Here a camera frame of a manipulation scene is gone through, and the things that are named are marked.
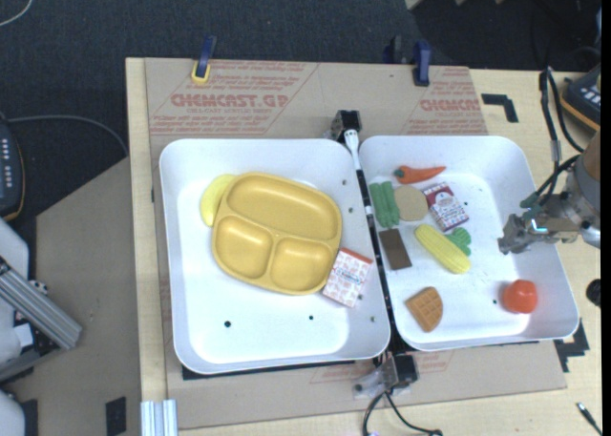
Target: wooden table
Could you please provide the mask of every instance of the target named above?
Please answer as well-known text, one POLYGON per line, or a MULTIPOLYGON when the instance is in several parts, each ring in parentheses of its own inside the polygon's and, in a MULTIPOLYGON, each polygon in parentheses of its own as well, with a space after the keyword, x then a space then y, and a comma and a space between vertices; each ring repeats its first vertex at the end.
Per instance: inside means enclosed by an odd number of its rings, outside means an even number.
MULTIPOLYGON (((147 122, 145 63, 141 58, 126 60, 129 136, 134 208, 137 275, 137 317, 142 401, 168 398, 164 369, 161 312, 158 285, 157 244, 154 207, 151 202, 152 171, 147 122)), ((509 123, 502 107, 482 105, 490 135, 512 139, 527 155, 535 183, 541 183, 552 169, 547 128, 540 110, 537 72, 471 71, 478 95, 507 94, 518 111, 519 123, 509 123)), ((556 75, 561 82, 567 73, 556 75)), ((581 145, 590 135, 573 126, 569 129, 581 145)), ((570 147, 564 142, 565 153, 570 147)), ((576 408, 582 402, 602 422, 601 317, 600 309, 585 298, 589 282, 600 277, 600 251, 581 239, 558 246, 560 258, 576 296, 590 350, 572 358, 566 373, 567 388, 552 392, 476 399, 455 403, 408 407, 407 419, 414 425, 440 427, 445 435, 473 434, 595 434, 576 408)), ((304 417, 241 426, 218 426, 182 431, 188 436, 243 435, 350 435, 361 434, 363 413, 348 412, 304 417)), ((369 430, 381 434, 411 434, 391 409, 376 410, 369 430)))

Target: black floor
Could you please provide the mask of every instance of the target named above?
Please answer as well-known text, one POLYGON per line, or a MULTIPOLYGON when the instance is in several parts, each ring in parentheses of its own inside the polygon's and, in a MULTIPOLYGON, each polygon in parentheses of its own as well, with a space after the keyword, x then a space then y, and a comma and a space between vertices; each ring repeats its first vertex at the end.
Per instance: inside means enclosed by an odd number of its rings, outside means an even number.
MULTIPOLYGON (((28 0, 0 0, 0 24, 28 0)), ((432 63, 472 68, 587 71, 601 0, 33 0, 0 26, 0 112, 7 119, 76 115, 127 140, 124 60, 216 57, 382 63, 401 35, 432 46, 432 63)), ((26 227, 45 209, 121 160, 110 133, 66 120, 14 122, 26 166, 26 227)))

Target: yellow plate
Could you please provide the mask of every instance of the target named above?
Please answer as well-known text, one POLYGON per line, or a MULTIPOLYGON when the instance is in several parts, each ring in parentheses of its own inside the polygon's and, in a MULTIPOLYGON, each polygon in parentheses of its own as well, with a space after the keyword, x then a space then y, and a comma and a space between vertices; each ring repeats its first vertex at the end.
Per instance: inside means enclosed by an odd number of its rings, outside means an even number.
POLYGON ((212 251, 239 280, 293 295, 314 293, 342 236, 342 215, 323 192, 262 173, 237 176, 221 199, 212 251))

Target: carrot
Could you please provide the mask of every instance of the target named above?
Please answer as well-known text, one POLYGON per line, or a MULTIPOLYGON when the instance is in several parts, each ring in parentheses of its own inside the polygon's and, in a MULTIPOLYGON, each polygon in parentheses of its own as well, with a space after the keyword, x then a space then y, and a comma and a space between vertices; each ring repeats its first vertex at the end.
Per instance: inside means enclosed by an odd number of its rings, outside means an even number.
POLYGON ((411 166, 399 166, 392 174, 396 176, 399 183, 408 184, 428 180, 439 175, 446 169, 445 166, 433 166, 431 168, 412 168, 411 166))

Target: yellow banana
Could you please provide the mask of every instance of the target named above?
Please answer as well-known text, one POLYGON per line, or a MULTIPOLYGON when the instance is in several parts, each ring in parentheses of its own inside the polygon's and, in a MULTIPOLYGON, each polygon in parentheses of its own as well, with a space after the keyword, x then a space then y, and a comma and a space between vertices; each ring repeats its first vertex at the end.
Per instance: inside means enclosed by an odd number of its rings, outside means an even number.
POLYGON ((212 227, 214 225, 214 218, 219 210, 222 195, 235 177, 235 175, 229 174, 217 176, 201 195, 200 214, 207 226, 212 227))

